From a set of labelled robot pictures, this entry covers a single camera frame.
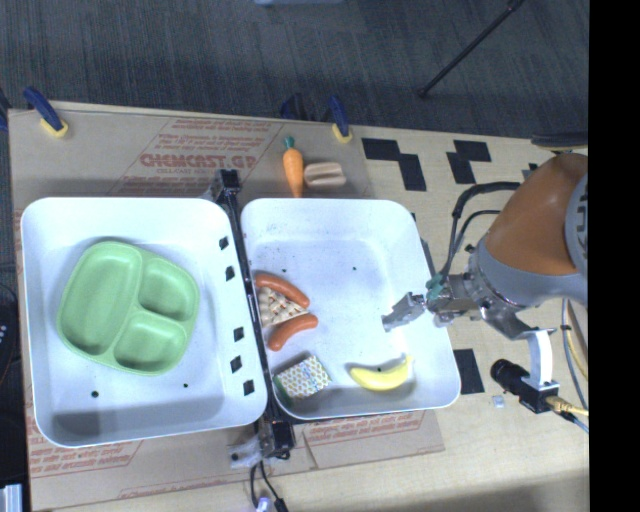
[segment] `green object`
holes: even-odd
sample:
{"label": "green object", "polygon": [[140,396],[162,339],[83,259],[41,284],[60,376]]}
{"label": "green object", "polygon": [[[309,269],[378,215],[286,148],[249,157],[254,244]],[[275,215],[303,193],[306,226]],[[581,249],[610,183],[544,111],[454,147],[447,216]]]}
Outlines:
{"label": "green object", "polygon": [[73,352],[144,375],[178,364],[195,325],[200,291],[171,261],[121,242],[87,249],[62,295],[57,328]]}

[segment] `black metal rod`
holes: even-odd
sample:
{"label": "black metal rod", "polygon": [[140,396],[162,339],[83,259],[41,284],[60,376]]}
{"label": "black metal rod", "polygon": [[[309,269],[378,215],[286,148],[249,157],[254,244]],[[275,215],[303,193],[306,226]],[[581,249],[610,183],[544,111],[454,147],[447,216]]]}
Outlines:
{"label": "black metal rod", "polygon": [[509,2],[506,11],[504,11],[500,16],[498,16],[486,29],[484,29],[478,37],[476,37],[460,54],[455,57],[449,64],[447,64],[440,73],[436,75],[436,77],[431,80],[427,85],[418,89],[418,96],[424,98],[427,93],[433,89],[433,87],[440,82],[449,72],[455,68],[462,59],[464,59],[467,55],[469,55],[473,49],[478,46],[482,41],[484,41],[491,32],[493,32],[496,28],[498,28],[504,20],[506,20],[511,14],[513,14],[518,7],[520,7],[524,3],[524,0],[515,0]]}

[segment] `yellow banana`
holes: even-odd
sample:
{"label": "yellow banana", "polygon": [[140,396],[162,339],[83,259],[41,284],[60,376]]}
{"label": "yellow banana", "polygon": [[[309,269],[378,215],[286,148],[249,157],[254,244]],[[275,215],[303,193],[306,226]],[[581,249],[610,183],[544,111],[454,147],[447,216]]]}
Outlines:
{"label": "yellow banana", "polygon": [[385,371],[355,366],[349,370],[349,375],[363,388],[372,391],[388,391],[397,388],[407,380],[411,361],[413,357],[407,355],[402,363]]}

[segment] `table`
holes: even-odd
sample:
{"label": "table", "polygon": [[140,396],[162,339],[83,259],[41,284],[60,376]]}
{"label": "table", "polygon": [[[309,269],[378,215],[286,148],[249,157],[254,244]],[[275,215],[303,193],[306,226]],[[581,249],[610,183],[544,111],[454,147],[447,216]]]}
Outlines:
{"label": "table", "polygon": [[[172,145],[176,148],[174,152],[226,152],[228,159],[220,161],[220,165],[228,163],[239,167],[250,194],[286,196],[287,187],[276,164],[281,151],[273,143],[283,131],[293,130],[300,137],[300,147],[306,144],[309,148],[306,156],[310,159],[343,159],[345,172],[354,184],[345,192],[348,197],[385,198],[409,209],[414,214],[437,268],[445,260],[450,214],[463,190],[474,182],[521,180],[537,165],[553,156],[522,139],[364,126],[352,127],[354,138],[347,150],[332,140],[329,126],[322,123],[63,102],[55,102],[54,106],[62,117],[66,116],[72,121],[69,139],[56,141],[49,135],[43,135],[35,123],[35,112],[12,111],[10,115],[17,235],[21,211],[31,201],[47,195],[166,195],[171,193],[172,183],[190,184],[181,188],[180,194],[198,195],[202,183],[206,183],[211,174],[190,174],[186,176],[194,178],[190,181],[171,181],[170,178],[177,176],[167,174],[147,180],[143,174],[142,156],[149,153],[167,154],[171,151],[167,148]],[[100,123],[87,117],[88,113],[99,118]],[[130,129],[123,129],[122,125],[118,127],[122,119],[127,120]],[[150,119],[154,120],[153,126],[157,126],[157,129],[153,128],[153,136],[141,130]],[[167,119],[173,120],[174,124],[167,124]],[[227,145],[223,146],[220,142],[214,144],[210,139],[208,142],[204,139],[198,142],[197,138],[176,142],[168,135],[171,132],[169,128],[188,131],[198,125],[208,125],[218,126],[218,130],[224,123],[227,123],[227,127],[244,125],[247,130],[253,131],[254,140],[245,139],[243,149],[238,146],[243,143],[242,137],[236,138],[235,142],[227,140]],[[87,147],[86,142],[82,142],[82,136],[93,133],[94,129],[99,130],[99,135],[94,134],[92,145]],[[120,150],[119,156],[113,151],[114,148]],[[466,213],[477,209],[500,208],[508,197],[507,192],[478,197],[467,207]],[[472,223],[466,240],[469,243],[477,242],[489,223],[489,217],[479,218]],[[16,249],[20,256],[19,236]],[[465,257],[459,255],[452,272],[462,271],[464,263]],[[24,303],[21,304],[21,315],[24,322]],[[560,301],[549,301],[540,308],[526,312],[522,318],[534,325],[558,327]],[[396,433],[393,442],[405,440],[409,446],[399,446],[395,453],[393,443],[389,446],[387,439],[385,445],[385,435],[381,435],[377,438],[378,444],[385,445],[386,451],[370,462],[352,463],[354,461],[351,460],[348,465],[341,466],[338,461],[337,467],[310,471],[287,469],[288,463],[274,464],[269,468],[272,474],[270,481],[279,495],[285,498],[291,511],[495,511],[518,508],[523,512],[540,512],[589,509],[588,436],[553,413],[534,415],[517,403],[517,397],[502,395],[500,387],[489,376],[489,368],[499,358],[509,359],[527,368],[526,343],[509,341],[488,325],[468,319],[459,319],[448,329],[454,350],[472,350],[484,392],[462,394],[450,407],[422,417],[423,423],[428,424],[429,428],[425,427],[424,432],[418,430],[420,436],[415,436],[415,432],[415,437]],[[561,384],[560,394],[577,404],[579,402],[564,360],[560,334],[553,334],[551,339],[554,378]],[[28,349],[24,333],[22,343],[23,349]],[[24,364],[29,411],[31,388],[28,357]],[[503,408],[495,406],[494,396],[503,396]],[[431,415],[437,418],[435,423]],[[37,434],[37,426],[29,415],[28,425],[30,434]],[[238,432],[220,435],[223,444],[238,442],[240,436]],[[208,479],[198,479],[190,474],[186,479],[176,477],[173,482],[179,481],[179,485],[173,487],[172,481],[163,476],[163,485],[138,487],[135,492],[126,492],[126,486],[119,484],[120,492],[110,497],[102,496],[100,487],[107,485],[106,482],[113,475],[123,466],[135,466],[135,462],[131,461],[136,448],[131,446],[120,447],[121,451],[114,449],[116,451],[111,454],[113,464],[107,464],[109,469],[97,472],[94,471],[95,464],[87,466],[81,480],[72,484],[69,483],[71,480],[65,480],[64,485],[70,487],[61,488],[60,480],[56,481],[58,476],[55,471],[47,473],[46,468],[42,467],[43,459],[56,455],[56,449],[47,448],[46,441],[39,446],[40,438],[37,435],[32,435],[30,439],[31,486],[36,510],[253,510],[248,471],[242,476],[238,476],[238,472],[222,471],[223,476]],[[166,439],[161,443],[162,449],[149,459],[153,464],[148,461],[146,467],[152,467],[152,471],[161,475],[171,473],[172,466],[177,464],[174,458],[176,449],[194,449],[201,441],[197,435]],[[211,450],[207,454],[210,457],[224,453],[224,446],[207,446]],[[127,455],[127,449],[133,450],[132,453]],[[313,461],[314,452],[308,447],[306,451],[305,464],[317,462]],[[57,455],[55,462],[62,463],[61,457],[65,456],[72,457],[64,452],[64,455]],[[118,457],[123,457],[121,464],[118,464]],[[203,464],[206,467],[208,462],[203,462],[204,458],[187,462],[198,468]],[[74,460],[76,467],[81,467],[78,460]],[[224,467],[221,461],[212,460],[211,463]],[[34,473],[36,467],[42,468],[40,474]],[[181,468],[173,467],[176,474],[182,471]],[[87,496],[79,497],[80,487],[74,488],[74,485],[81,485],[84,490],[93,488],[95,492],[87,492],[88,496],[95,495],[95,502]],[[266,490],[262,480],[258,480],[257,488]],[[56,496],[65,495],[65,491],[71,496],[65,499]]]}

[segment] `bin hole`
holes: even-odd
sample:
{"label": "bin hole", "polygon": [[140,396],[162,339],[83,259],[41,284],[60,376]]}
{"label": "bin hole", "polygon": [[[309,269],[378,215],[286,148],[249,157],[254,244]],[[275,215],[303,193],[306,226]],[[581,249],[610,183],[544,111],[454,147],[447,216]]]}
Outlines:
{"label": "bin hole", "polygon": [[250,395],[251,393],[253,393],[256,388],[253,385],[253,381],[252,380],[248,380],[243,384],[244,387],[244,396]]}
{"label": "bin hole", "polygon": [[234,357],[231,360],[231,373],[236,373],[240,368],[242,368],[242,359],[240,356]]}

